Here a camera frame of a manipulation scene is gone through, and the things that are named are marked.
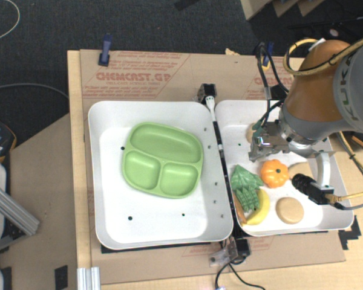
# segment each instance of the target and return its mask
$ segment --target toy pumpkin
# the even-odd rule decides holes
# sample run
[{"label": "toy pumpkin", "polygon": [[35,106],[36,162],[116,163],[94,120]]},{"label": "toy pumpkin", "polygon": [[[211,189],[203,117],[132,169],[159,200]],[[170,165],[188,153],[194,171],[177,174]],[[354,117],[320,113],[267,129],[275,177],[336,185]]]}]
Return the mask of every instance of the toy pumpkin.
[{"label": "toy pumpkin", "polygon": [[281,187],[289,179],[288,167],[277,159],[267,160],[262,165],[261,179],[270,188]]}]

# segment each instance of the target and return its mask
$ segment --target wire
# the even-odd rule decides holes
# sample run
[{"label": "wire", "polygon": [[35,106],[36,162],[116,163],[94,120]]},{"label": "wire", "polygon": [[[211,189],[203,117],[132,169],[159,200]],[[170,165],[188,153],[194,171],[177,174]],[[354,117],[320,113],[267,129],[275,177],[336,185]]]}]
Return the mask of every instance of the wire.
[{"label": "wire", "polygon": [[2,37],[4,37],[4,36],[10,34],[18,26],[18,23],[20,21],[20,9],[19,9],[19,7],[13,1],[11,1],[11,0],[3,0],[3,1],[9,2],[9,3],[11,3],[15,7],[15,9],[16,9],[16,11],[18,13],[18,19],[16,20],[15,24],[12,26],[11,29],[9,29],[6,33],[3,33],[2,35],[0,35],[0,39]]},{"label": "wire", "polygon": [[275,68],[274,61],[273,61],[272,56],[267,51],[267,49],[265,47],[265,44],[263,42],[260,42],[257,45],[256,58],[257,58],[258,69],[260,71],[260,74],[261,74],[261,77],[262,77],[262,81],[264,83],[264,86],[265,87],[268,87],[267,80],[266,80],[266,77],[265,77],[265,74],[264,74],[264,70],[263,70],[263,66],[262,66],[262,60],[263,60],[262,54],[266,55],[267,58],[269,59],[270,65],[272,67],[272,70],[273,70],[273,73],[274,73],[274,76],[276,78],[276,81],[277,81],[278,85],[280,87],[282,87],[282,89],[285,92],[288,92],[289,90],[285,87],[285,85],[282,83],[280,77],[278,76],[278,73],[277,73],[277,70]]},{"label": "wire", "polygon": [[13,87],[22,87],[22,86],[32,86],[32,87],[40,87],[40,88],[47,88],[50,90],[53,90],[55,92],[58,92],[59,94],[61,94],[62,96],[64,96],[65,98],[68,99],[68,95],[66,95],[64,92],[51,87],[51,86],[47,86],[47,85],[43,85],[43,84],[34,84],[34,83],[16,83],[16,84],[9,84],[9,85],[1,85],[0,89],[5,89],[5,88],[13,88]]},{"label": "wire", "polygon": [[276,103],[274,103],[272,106],[270,106],[268,108],[268,110],[266,111],[266,113],[260,118],[260,122],[262,122],[262,126],[264,126],[269,118],[269,114],[272,110],[274,110],[275,108],[277,107],[282,107],[282,105],[284,104],[284,100],[285,99],[282,99],[282,100],[279,100],[277,101]]},{"label": "wire", "polygon": [[320,63],[317,66],[314,66],[312,68],[308,68],[308,69],[302,69],[302,70],[294,70],[290,67],[289,64],[289,59],[290,59],[290,54],[297,49],[299,46],[304,45],[304,44],[309,44],[309,43],[315,43],[317,42],[316,39],[303,39],[299,42],[294,43],[291,47],[288,48],[288,50],[286,51],[286,54],[284,55],[284,68],[286,71],[288,71],[289,73],[291,73],[294,76],[307,76],[307,75],[312,75],[312,74],[316,74],[319,73],[327,68],[329,68],[330,66],[336,64],[339,60],[341,60],[343,57],[353,53],[354,51],[356,51],[359,47],[363,46],[363,38],[356,41],[355,43],[351,44],[350,46],[348,46],[347,48],[345,48],[344,50],[342,50],[340,53],[332,56],[331,59]]},{"label": "wire", "polygon": [[233,261],[231,261],[231,264],[239,265],[239,264],[242,264],[245,261],[246,261],[246,256],[243,256],[240,260],[234,259]]},{"label": "wire", "polygon": [[[355,153],[352,150],[351,146],[349,145],[348,141],[345,139],[345,136],[344,136],[343,132],[341,132],[341,131],[338,132],[337,136],[338,136],[338,139],[339,139],[340,143],[342,144],[344,150],[348,153],[349,158],[355,163],[356,167],[359,169],[359,171],[363,175],[363,165],[355,157]],[[351,207],[346,207],[346,206],[338,203],[338,202],[341,202],[343,200],[358,198],[360,196],[363,196],[363,192],[358,192],[358,193],[354,193],[352,195],[347,195],[347,196],[336,196],[336,195],[333,195],[333,194],[325,195],[325,197],[329,200],[331,205],[338,208],[338,209],[340,209],[340,210],[355,210],[357,208],[363,207],[363,204],[359,204],[359,205],[351,206]]]},{"label": "wire", "polygon": [[235,276],[242,282],[244,283],[246,286],[250,286],[250,287],[254,287],[254,288],[259,288],[259,289],[262,289],[262,290],[266,290],[264,287],[262,286],[258,286],[258,285],[253,285],[252,283],[248,283],[248,282],[245,282],[241,276],[238,275],[237,271],[234,269],[234,267],[231,265],[231,261],[228,262],[227,264],[223,265],[223,267],[219,270],[219,272],[217,272],[217,275],[215,276],[215,288],[218,289],[219,288],[219,276],[220,274],[223,272],[223,270],[227,267],[230,267],[230,269],[233,271],[233,273],[235,274]]},{"label": "wire", "polygon": [[[282,90],[287,94],[289,90],[281,82],[280,77],[278,76],[277,70],[275,68],[274,61],[272,59],[272,56],[266,50],[265,44],[263,42],[260,42],[257,45],[256,52],[255,52],[255,56],[257,58],[257,66],[258,66],[258,70],[260,72],[260,76],[262,78],[262,82],[263,82],[263,85],[264,85],[264,89],[265,90],[268,90],[270,88],[269,88],[269,85],[267,83],[266,76],[265,76],[265,72],[264,72],[264,69],[263,69],[263,66],[262,66],[262,60],[263,60],[262,55],[263,54],[265,54],[269,58],[269,62],[270,62],[270,65],[272,67],[272,70],[273,70],[274,76],[276,78],[276,81],[278,83],[278,86],[281,87]],[[276,103],[273,106],[270,106],[271,97],[269,97],[268,95],[266,96],[266,101],[267,101],[267,109],[266,109],[266,113],[260,119],[260,121],[261,121],[261,127],[264,127],[265,124],[267,123],[267,121],[269,119],[269,114],[272,111],[272,109],[274,109],[275,107],[277,107],[279,105],[279,103]]]},{"label": "wire", "polygon": [[335,208],[337,208],[338,210],[357,210],[358,208],[362,208],[363,207],[363,203],[359,204],[359,205],[355,205],[355,206],[344,206],[338,202],[334,203],[333,206]]}]

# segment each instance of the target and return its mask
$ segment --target green divided plate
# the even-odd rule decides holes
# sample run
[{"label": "green divided plate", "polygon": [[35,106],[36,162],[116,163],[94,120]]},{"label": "green divided plate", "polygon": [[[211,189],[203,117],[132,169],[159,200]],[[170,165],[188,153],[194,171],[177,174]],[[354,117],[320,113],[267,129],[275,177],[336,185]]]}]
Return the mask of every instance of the green divided plate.
[{"label": "green divided plate", "polygon": [[133,127],[122,160],[122,173],[133,188],[167,198],[184,198],[198,185],[203,147],[184,130],[158,123]]}]

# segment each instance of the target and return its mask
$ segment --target toy banana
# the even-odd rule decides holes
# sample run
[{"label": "toy banana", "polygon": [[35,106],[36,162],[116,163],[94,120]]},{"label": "toy banana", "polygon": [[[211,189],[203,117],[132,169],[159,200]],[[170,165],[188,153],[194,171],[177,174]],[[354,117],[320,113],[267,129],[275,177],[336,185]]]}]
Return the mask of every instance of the toy banana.
[{"label": "toy banana", "polygon": [[247,217],[248,225],[258,225],[267,216],[270,208],[269,195],[265,190],[259,189],[257,191],[258,200],[260,201],[260,207],[257,208],[249,217]]}]

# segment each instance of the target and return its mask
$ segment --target dark floor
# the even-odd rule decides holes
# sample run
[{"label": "dark floor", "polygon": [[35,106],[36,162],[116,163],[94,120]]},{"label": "dark floor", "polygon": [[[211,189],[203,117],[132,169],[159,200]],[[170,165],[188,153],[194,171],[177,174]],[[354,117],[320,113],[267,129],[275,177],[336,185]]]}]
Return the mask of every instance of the dark floor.
[{"label": "dark floor", "polygon": [[[272,4],[247,21],[240,0],[199,0],[182,10],[181,0],[12,0],[19,25],[0,39],[0,85],[38,83],[67,93],[67,50],[99,49],[113,35],[112,50],[223,54],[230,48],[253,54],[258,42],[272,41],[273,55],[303,37],[330,38],[326,26],[363,16],[363,0],[325,0],[307,16],[297,6],[278,18]],[[16,10],[0,1],[0,34],[16,22]],[[345,22],[340,38],[363,37],[363,21]],[[0,89],[0,119],[21,144],[68,113],[68,101],[49,89]]]}]

